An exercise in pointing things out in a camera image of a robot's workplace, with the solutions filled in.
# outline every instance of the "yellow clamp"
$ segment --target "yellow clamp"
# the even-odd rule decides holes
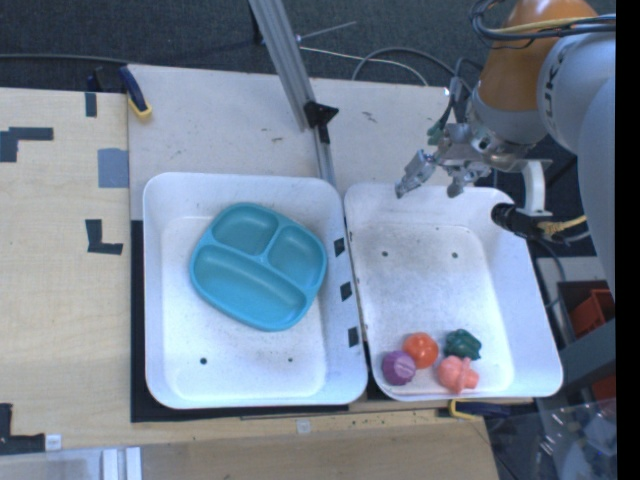
[[[127,102],[129,103],[129,107],[131,107],[131,110],[133,110],[133,112],[140,118],[140,119],[146,119],[147,117],[149,117],[151,115],[151,105],[149,105],[148,103],[145,102],[147,108],[145,110],[140,110],[138,108],[138,106],[133,102],[133,100],[131,98],[128,98]]]
[[[473,414],[468,414],[466,412],[459,412],[456,409],[456,402],[462,402],[464,400],[449,400],[449,414],[453,417],[453,418],[459,418],[462,420],[475,420],[477,419],[476,416],[474,416]]]

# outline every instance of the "toy fruit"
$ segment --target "toy fruit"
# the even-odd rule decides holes
[[[389,384],[403,386],[416,374],[416,363],[406,352],[395,350],[382,359],[382,373]]]
[[[482,343],[469,331],[458,329],[447,334],[444,347],[445,356],[469,357],[472,361],[480,359]]]
[[[429,368],[438,358],[440,348],[426,332],[416,332],[404,340],[402,350],[416,362],[416,368]]]
[[[479,375],[471,369],[471,358],[458,356],[444,358],[438,365],[438,380],[445,388],[459,395],[463,389],[475,389]]]

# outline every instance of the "blue plastic plate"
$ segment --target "blue plastic plate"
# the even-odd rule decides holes
[[[327,269],[322,242],[271,209],[220,212],[191,257],[191,281],[215,308],[263,331],[283,331],[309,310]]]

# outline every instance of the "pink toy fruit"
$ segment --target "pink toy fruit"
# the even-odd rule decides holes
[[[478,385],[478,373],[471,369],[471,359],[449,356],[438,365],[440,384],[459,395],[463,389],[475,389]]]

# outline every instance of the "white tray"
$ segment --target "white tray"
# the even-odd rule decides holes
[[[385,183],[361,183],[345,196],[357,291],[373,375],[391,398],[457,398],[435,367],[418,370],[404,386],[382,374],[382,358],[413,332],[440,345],[464,328],[482,342],[480,375],[464,398],[543,397],[562,383],[562,366],[526,242],[491,221],[497,203],[512,202],[491,188],[425,185],[397,199]]]
[[[205,302],[191,283],[189,261],[202,233],[238,202],[288,216],[326,248],[323,285],[289,330],[244,325]],[[160,403],[174,409],[340,405],[362,394],[367,366],[355,288],[342,300],[352,271],[348,252],[335,253],[345,228],[331,185],[316,178],[165,173],[146,185],[143,214],[146,380]]]

